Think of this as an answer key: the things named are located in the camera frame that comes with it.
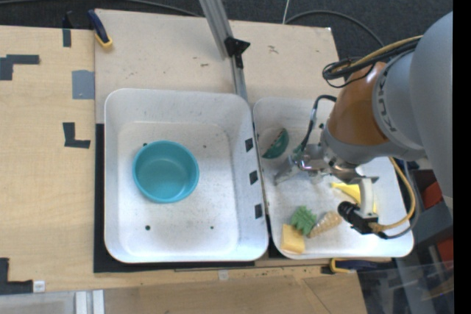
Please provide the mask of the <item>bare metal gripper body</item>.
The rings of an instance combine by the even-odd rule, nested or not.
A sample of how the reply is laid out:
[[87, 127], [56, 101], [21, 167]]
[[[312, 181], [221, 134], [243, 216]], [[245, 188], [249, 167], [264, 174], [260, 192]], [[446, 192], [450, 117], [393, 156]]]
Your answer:
[[299, 172], [307, 172], [313, 175], [332, 174], [341, 181], [359, 179], [357, 165], [346, 162], [337, 156], [330, 147], [320, 144], [308, 144], [304, 149], [298, 146], [288, 161], [289, 177]]

